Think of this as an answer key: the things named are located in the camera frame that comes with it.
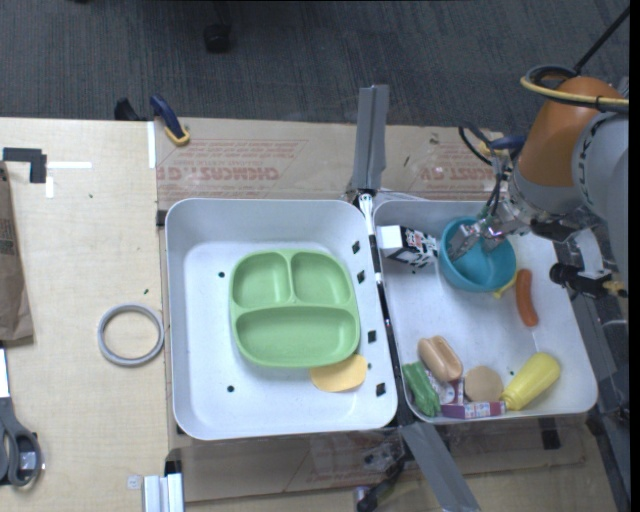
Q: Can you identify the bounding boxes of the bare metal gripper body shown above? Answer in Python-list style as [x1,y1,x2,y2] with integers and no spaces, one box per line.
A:
[474,199,532,239]

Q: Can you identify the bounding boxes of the blue bowl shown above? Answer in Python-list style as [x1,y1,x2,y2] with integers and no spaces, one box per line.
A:
[438,215,518,294]

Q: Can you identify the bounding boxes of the yellow banana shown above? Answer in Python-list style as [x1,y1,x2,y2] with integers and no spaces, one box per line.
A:
[492,272,519,301]

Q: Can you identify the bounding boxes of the white cow-print milk carton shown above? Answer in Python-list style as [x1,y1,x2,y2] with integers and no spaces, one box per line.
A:
[375,224,442,269]

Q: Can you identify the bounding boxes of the orange sausage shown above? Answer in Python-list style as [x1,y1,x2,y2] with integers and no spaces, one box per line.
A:
[514,267,540,329]

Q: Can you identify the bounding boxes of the white plastic tray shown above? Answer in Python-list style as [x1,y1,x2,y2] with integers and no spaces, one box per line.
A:
[371,199,600,426]
[164,197,400,442]

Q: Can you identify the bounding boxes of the tan hot dog bun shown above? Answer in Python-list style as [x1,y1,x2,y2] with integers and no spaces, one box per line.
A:
[416,334,465,384]

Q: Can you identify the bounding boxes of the brown round biscuit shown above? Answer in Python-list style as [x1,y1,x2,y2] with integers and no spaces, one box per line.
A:
[463,364,505,403]

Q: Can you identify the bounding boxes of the yellow mustard bottle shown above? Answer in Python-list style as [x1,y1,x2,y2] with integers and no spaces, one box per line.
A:
[499,351,562,413]

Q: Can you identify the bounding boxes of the white and red small packet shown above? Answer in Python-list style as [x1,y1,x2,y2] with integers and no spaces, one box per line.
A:
[425,368,467,406]

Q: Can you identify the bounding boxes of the green toy vegetable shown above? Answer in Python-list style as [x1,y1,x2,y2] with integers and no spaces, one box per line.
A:
[400,360,443,419]

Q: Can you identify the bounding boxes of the red and white flat carton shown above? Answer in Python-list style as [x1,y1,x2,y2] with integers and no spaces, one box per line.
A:
[439,399,508,421]

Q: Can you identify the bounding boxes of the yellow round cheese slice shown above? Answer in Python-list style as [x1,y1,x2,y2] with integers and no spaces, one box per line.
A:
[308,353,370,394]

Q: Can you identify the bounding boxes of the green divided plate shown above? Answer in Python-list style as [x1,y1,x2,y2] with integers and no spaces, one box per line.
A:
[228,248,363,370]

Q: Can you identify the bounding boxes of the brown cardboard board, red print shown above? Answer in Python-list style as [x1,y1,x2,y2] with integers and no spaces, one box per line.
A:
[153,117,587,504]

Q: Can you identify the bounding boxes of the grey tape roll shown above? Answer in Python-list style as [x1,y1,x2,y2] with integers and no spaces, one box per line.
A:
[96,302,166,368]

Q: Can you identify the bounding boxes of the brown paper bag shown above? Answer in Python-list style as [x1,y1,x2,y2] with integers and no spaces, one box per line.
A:
[0,159,36,344]

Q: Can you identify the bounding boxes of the black cylinder on white bracket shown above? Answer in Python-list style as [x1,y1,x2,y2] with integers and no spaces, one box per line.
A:
[548,238,614,300]

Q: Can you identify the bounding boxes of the grey-handled scissors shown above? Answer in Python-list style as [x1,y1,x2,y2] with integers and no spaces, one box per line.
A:
[0,396,46,488]

